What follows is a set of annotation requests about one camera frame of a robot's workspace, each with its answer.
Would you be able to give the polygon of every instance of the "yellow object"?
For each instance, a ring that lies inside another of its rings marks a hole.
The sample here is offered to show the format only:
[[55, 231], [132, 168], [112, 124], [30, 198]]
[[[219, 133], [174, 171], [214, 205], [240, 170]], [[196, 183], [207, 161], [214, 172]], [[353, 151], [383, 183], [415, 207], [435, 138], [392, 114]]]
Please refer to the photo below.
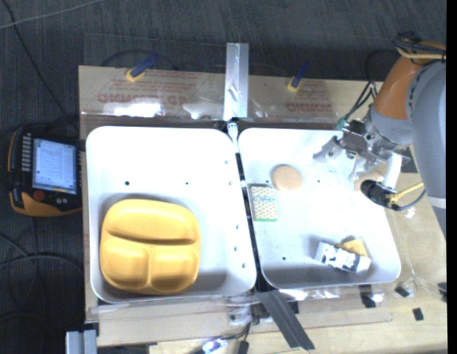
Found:
[[368, 252], [364, 247], [363, 241], [361, 239], [354, 239], [350, 241], [346, 241], [342, 244], [335, 245], [337, 248], [345, 249], [346, 251], [350, 251], [351, 253], [358, 254], [359, 256], [368, 257]]
[[177, 204], [126, 199], [102, 223], [100, 265], [114, 287], [139, 294], [179, 294], [198, 276], [200, 228]]
[[302, 175], [290, 165], [280, 165], [271, 174], [274, 187], [282, 192], [284, 190], [296, 190], [302, 186]]
[[[419, 44], [446, 50], [445, 46], [436, 42], [421, 41]], [[400, 48], [397, 48], [397, 51], [401, 57], [384, 80], [384, 84], [374, 100], [374, 107], [379, 114], [385, 117], [407, 120], [405, 101], [411, 81], [423, 65], [434, 59], [446, 60], [446, 55], [414, 54]]]
[[293, 81], [296, 77], [292, 77], [289, 81], [289, 84], [287, 85], [287, 89], [289, 89], [290, 91], [298, 91], [299, 88], [301, 88], [301, 84], [302, 84], [302, 80], [299, 81], [299, 84], [297, 84], [297, 86], [293, 86]]
[[67, 214], [73, 214], [80, 211], [82, 208], [70, 209], [69, 211], [60, 211], [55, 206], [51, 204], [45, 204], [39, 201], [36, 201], [33, 197], [28, 195], [26, 192], [21, 193], [22, 201], [24, 202], [24, 208], [19, 208], [14, 204], [13, 194], [9, 193], [10, 205], [15, 212], [19, 214], [33, 216], [37, 218], [47, 218], [52, 216], [61, 216]]
[[139, 81], [142, 77], [145, 76], [145, 72], [142, 72], [141, 74], [138, 74], [134, 77], [130, 74], [132, 70], [133, 68], [129, 69], [125, 74], [125, 76], [127, 76], [127, 80], [129, 80], [131, 83], [135, 83], [136, 81]]
[[423, 187], [423, 182], [419, 182], [417, 185], [413, 185], [412, 187], [409, 187], [406, 190], [403, 190], [402, 192], [398, 192], [396, 194], [389, 194], [389, 203], [390, 204], [395, 204], [399, 199], [401, 199], [405, 194], [408, 194], [410, 192], [413, 192], [414, 190], [420, 189]]

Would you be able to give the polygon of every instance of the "wooden table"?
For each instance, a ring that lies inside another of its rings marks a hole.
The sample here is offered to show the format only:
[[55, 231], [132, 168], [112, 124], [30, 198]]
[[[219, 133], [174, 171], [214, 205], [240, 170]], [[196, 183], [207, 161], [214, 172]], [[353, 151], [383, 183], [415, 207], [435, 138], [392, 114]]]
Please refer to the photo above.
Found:
[[[99, 94], [115, 69], [80, 67], [80, 107]], [[267, 83], [286, 80], [266, 78]], [[329, 101], [339, 116], [345, 114], [358, 98], [365, 83], [342, 80], [322, 80]], [[364, 116], [367, 107], [352, 118]], [[81, 139], [99, 125], [129, 123], [128, 118], [108, 119], [81, 115]], [[417, 173], [403, 173], [397, 189], [405, 189], [420, 181]], [[89, 277], [89, 226], [86, 193], [86, 156], [83, 153], [84, 252], [86, 310], [89, 321], [99, 322], [98, 347], [147, 344], [150, 353], [191, 353], [211, 337], [240, 330], [231, 325], [230, 308], [218, 301], [148, 305], [122, 309], [117, 313], [96, 311], [98, 299]], [[315, 345], [315, 353], [445, 353], [447, 352], [447, 303], [442, 300], [436, 284], [446, 282], [446, 242], [433, 210], [426, 198], [413, 209], [387, 212], [391, 231], [402, 261], [402, 273], [397, 282], [411, 295], [404, 297], [386, 287], [384, 300], [377, 308], [365, 308], [359, 295], [337, 299], [309, 299], [299, 303], [298, 319]], [[422, 313], [416, 319], [414, 310]], [[254, 325], [248, 336], [249, 353], [293, 352], [274, 323]], [[238, 341], [218, 353], [236, 353]]]

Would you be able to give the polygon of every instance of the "black strip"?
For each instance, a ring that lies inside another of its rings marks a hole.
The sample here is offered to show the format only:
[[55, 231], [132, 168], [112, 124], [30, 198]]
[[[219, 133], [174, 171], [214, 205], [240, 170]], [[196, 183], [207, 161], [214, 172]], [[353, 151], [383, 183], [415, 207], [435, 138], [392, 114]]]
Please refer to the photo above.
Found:
[[423, 320], [423, 313], [422, 313], [422, 310], [420, 308], [414, 308], [412, 310], [412, 312], [414, 312], [414, 317], [415, 317], [416, 321], [422, 321]]
[[[231, 122], [236, 122], [237, 125], [239, 125], [238, 119], [233, 119]], [[224, 127], [223, 132], [228, 133], [226, 126]], [[245, 171], [243, 169], [242, 157], [239, 153], [235, 153], [235, 158], [237, 160], [237, 168], [238, 168], [240, 181], [245, 182]], [[261, 262], [259, 260], [259, 255], [258, 255], [257, 238], [255, 235], [255, 230], [254, 230], [254, 226], [253, 226], [253, 220], [251, 218], [250, 201], [249, 201], [247, 187], [242, 187], [242, 193], [243, 193], [243, 200], [245, 201], [245, 212], [246, 212], [246, 217], [247, 217], [247, 222], [248, 222], [248, 231], [250, 232], [251, 249], [253, 251], [253, 256], [255, 259], [255, 266], [257, 268], [257, 281], [255, 283], [255, 288], [257, 291], [260, 291], [260, 292], [272, 291], [272, 290], [275, 290], [275, 288], [273, 286], [271, 286], [269, 284], [269, 282], [265, 279], [265, 277], [263, 276], [263, 273], [262, 273], [262, 269], [261, 269]]]
[[438, 284], [438, 287], [440, 289], [440, 294], [442, 295], [442, 301], [447, 302], [447, 283], [446, 282], [441, 282]]
[[250, 344], [247, 341], [241, 341], [238, 347], [237, 354], [247, 354]]
[[265, 306], [289, 347], [315, 349], [293, 310], [278, 290], [257, 294], [258, 300]]
[[360, 297], [361, 302], [363, 302], [366, 308], [376, 308], [376, 302], [371, 298], [373, 294], [373, 288], [371, 285], [361, 285], [359, 286], [360, 289]]
[[411, 293], [409, 293], [405, 288], [403, 288], [402, 286], [397, 286], [394, 291], [396, 291], [400, 296], [402, 296], [403, 298], [406, 298], [407, 296], [410, 296]]
[[410, 147], [405, 148], [401, 154], [408, 158], [408, 161], [402, 162], [402, 166], [400, 167], [400, 171], [403, 173], [418, 173], [419, 170], [415, 165], [414, 157], [412, 156], [412, 152]]
[[85, 330], [95, 330], [96, 337], [99, 337], [99, 323], [98, 322], [89, 322], [83, 325], [83, 332]]

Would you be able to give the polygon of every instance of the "white cable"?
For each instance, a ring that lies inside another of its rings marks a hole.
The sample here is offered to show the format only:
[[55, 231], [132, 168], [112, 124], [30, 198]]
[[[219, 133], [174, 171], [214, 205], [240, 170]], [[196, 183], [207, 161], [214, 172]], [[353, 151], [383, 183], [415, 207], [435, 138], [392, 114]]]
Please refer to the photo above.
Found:
[[400, 174], [400, 167], [402, 166], [402, 156], [393, 152], [388, 159], [388, 167], [384, 175], [383, 185], [394, 189], [396, 187], [397, 179]]
[[239, 153], [240, 149], [238, 148], [238, 125], [236, 122], [230, 122], [227, 124], [228, 135], [232, 143], [234, 144], [235, 153]]
[[2, 26], [0, 26], [0, 30], [6, 29], [6, 28], [8, 28], [8, 27], [13, 27], [14, 25], [23, 24], [24, 22], [29, 22], [29, 21], [34, 21], [34, 20], [40, 20], [40, 19], [42, 19], [42, 18], [52, 17], [52, 16], [54, 16], [54, 15], [60, 15], [60, 14], [62, 14], [62, 13], [71, 12], [71, 11], [73, 11], [73, 10], [78, 10], [78, 9], [81, 9], [81, 8], [84, 8], [84, 7], [88, 7], [89, 5], [94, 5], [94, 4], [102, 3], [102, 2], [104, 2], [104, 1], [110, 1], [110, 0], [94, 0], [94, 1], [90, 1], [89, 3], [77, 5], [76, 7], [66, 8], [66, 9], [64, 9], [64, 10], [59, 10], [59, 11], [57, 11], [57, 12], [46, 13], [46, 14], [44, 14], [44, 15], [37, 15], [37, 16], [35, 16], [35, 17], [24, 18], [24, 19], [22, 19], [22, 20], [18, 20], [18, 21], [10, 22], [9, 24], [2, 25]]
[[430, 204], [433, 207], [438, 207], [439, 209], [447, 209], [447, 199], [446, 198], [437, 198], [437, 197], [428, 197]]

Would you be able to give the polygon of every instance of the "metal bracket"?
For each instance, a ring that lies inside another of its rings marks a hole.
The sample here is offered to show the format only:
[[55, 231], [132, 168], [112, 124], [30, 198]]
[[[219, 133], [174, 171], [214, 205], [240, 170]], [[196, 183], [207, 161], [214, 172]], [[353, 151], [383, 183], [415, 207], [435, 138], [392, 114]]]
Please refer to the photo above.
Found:
[[227, 44], [223, 120], [248, 116], [248, 44]]
[[302, 347], [305, 350], [315, 349], [293, 310], [278, 290], [258, 293], [257, 297], [273, 317], [289, 347]]
[[384, 300], [381, 293], [375, 293], [372, 285], [360, 285], [360, 298], [365, 308], [376, 308]]
[[97, 354], [97, 332], [66, 332], [66, 354]]

